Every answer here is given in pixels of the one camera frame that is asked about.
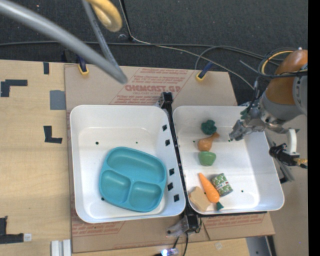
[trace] toy carrot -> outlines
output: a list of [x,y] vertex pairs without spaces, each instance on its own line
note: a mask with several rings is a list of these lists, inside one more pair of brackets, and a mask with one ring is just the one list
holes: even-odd
[[202,187],[205,191],[206,197],[211,203],[216,203],[216,208],[219,211],[223,205],[219,202],[220,195],[214,185],[201,172],[198,173]]

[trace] black tape piece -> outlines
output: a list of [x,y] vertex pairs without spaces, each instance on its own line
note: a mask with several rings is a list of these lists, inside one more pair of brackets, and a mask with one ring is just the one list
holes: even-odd
[[0,244],[22,243],[24,241],[24,234],[7,234],[7,219],[8,216],[0,218]]
[[48,142],[48,143],[62,143],[62,138],[52,138],[52,126],[49,125],[45,125],[43,126],[44,129],[44,142]]
[[49,70],[49,62],[44,62],[43,63],[43,73],[45,75],[49,75],[50,70]]
[[1,82],[0,97],[9,97],[10,86],[6,82]]
[[66,94],[64,91],[50,91],[50,110],[66,110]]
[[28,80],[25,79],[6,79],[5,83],[9,86],[27,86]]

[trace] cardboard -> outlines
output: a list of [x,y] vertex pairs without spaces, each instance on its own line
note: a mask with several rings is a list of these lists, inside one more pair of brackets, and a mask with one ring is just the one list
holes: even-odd
[[[209,71],[202,82],[195,79],[197,70],[121,67],[128,77],[119,84],[95,66],[81,75],[77,65],[65,65],[66,118],[69,156],[72,250],[74,253],[172,245],[175,237],[166,229],[180,217],[165,217],[121,222],[90,224],[82,221],[74,204],[72,151],[69,116],[78,105],[157,105],[162,92],[173,95],[172,110],[182,105],[236,106],[237,101],[227,72]],[[200,232],[190,242],[273,235],[268,213],[203,218]]]

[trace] robotic hand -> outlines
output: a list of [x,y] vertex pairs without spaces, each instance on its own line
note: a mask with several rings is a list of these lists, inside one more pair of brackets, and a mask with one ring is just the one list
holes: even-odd
[[242,111],[240,120],[229,134],[231,140],[242,140],[245,135],[269,129],[279,134],[287,134],[289,147],[284,143],[272,146],[269,154],[287,166],[307,168],[307,160],[296,153],[296,131],[286,129],[283,124],[299,115],[308,114],[308,51],[303,49],[276,52],[259,66],[260,74],[265,75],[264,67],[273,57],[290,54],[270,75],[272,80],[260,98],[257,99],[258,82],[250,105]]

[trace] beige bread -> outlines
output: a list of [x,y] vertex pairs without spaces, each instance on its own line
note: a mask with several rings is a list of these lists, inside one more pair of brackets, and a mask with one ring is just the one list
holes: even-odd
[[196,186],[192,192],[189,193],[189,199],[200,212],[205,212],[211,204],[199,186]]

